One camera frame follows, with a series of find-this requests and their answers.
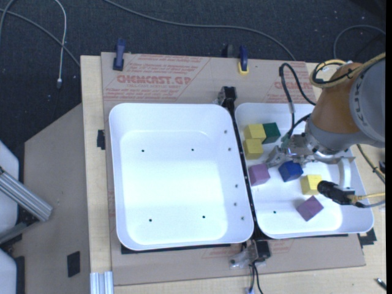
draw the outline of yellow block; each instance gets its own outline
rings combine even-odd
[[[317,195],[319,192],[317,190],[317,185],[323,179],[321,175],[310,174],[301,178],[301,188],[302,194],[304,195]]]
[[[260,142],[263,142],[267,138],[263,124],[247,125],[244,129],[244,136],[247,140],[259,139]]]
[[[263,154],[263,145],[259,139],[247,139],[243,142],[245,158],[254,160],[260,158]]]

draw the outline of black fabric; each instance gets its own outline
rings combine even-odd
[[[4,8],[9,0],[0,0]],[[68,18],[67,46],[80,55],[113,51],[117,39],[127,51],[165,55],[221,56],[228,44],[245,45],[249,58],[290,60],[271,40],[234,29],[184,28],[156,23],[100,0],[59,0]],[[336,36],[351,25],[385,30],[383,10],[369,11],[351,0],[112,0],[150,16],[183,23],[245,26],[283,43],[296,60],[333,57]],[[52,0],[18,0],[11,11],[62,38],[61,9]],[[385,38],[353,29],[338,45],[341,59],[365,61],[385,51]],[[81,102],[80,71],[64,54],[63,86],[56,88],[60,47],[32,25],[6,17],[0,46],[0,140],[11,150]]]

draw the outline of white plastic object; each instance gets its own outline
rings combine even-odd
[[[119,104],[109,115],[120,242],[136,251],[242,243],[254,222],[228,111]]]
[[[312,105],[296,104],[296,120],[309,114]],[[275,122],[283,136],[291,127],[291,116],[287,104],[241,104],[235,111],[238,128],[243,139],[243,130],[248,124]],[[294,134],[304,132],[302,122]],[[264,144],[264,153],[258,160],[247,160],[247,166],[266,161],[268,154],[281,142]],[[336,154],[338,157],[352,157],[351,150]],[[303,195],[300,179],[283,182],[278,170],[270,168],[271,178],[262,185],[252,187],[257,223],[261,231],[271,238],[296,238],[302,236],[320,236],[346,233],[364,233],[373,227],[374,218],[371,208],[357,208],[352,205],[341,206],[321,194],[316,199],[323,209],[309,221],[305,221],[296,207],[310,197]],[[303,168],[303,176],[321,175],[325,181],[339,183],[340,173],[337,164],[327,165],[321,162],[308,163]],[[356,195],[366,195],[355,161],[350,164],[351,185]]]
[[[17,292],[17,264],[1,249],[0,289],[1,294],[15,294]]]
[[[0,167],[15,179],[19,177],[19,162],[15,155],[0,141]],[[18,218],[18,204],[0,192],[0,233],[15,226]]]

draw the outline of cardboard sheet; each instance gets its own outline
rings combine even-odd
[[[114,53],[101,54],[114,284],[132,285],[249,274],[247,268],[230,269],[228,258],[240,252],[239,244],[136,254],[121,253],[115,226],[108,115],[115,105],[123,102],[213,103],[223,86],[236,87],[236,105],[243,102],[286,103],[278,73],[283,61],[250,59],[249,73],[241,75],[238,72],[238,60],[235,58],[125,54],[123,71],[112,69],[114,58]],[[306,64],[289,64],[296,71],[305,94],[315,101]],[[285,69],[285,80],[293,102],[307,103],[289,69]],[[365,265],[357,235],[272,239],[268,244],[272,256],[266,261],[266,265],[259,268],[259,273]]]

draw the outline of white cable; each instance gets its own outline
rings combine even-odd
[[[67,14],[66,10],[58,0],[54,0],[61,8],[62,13],[64,14],[64,33],[62,34],[62,45],[64,46],[66,43],[66,35],[67,35]],[[64,57],[64,47],[61,47],[60,52],[60,67],[59,67],[59,78],[57,79],[57,88],[59,89],[62,85],[62,60]]]

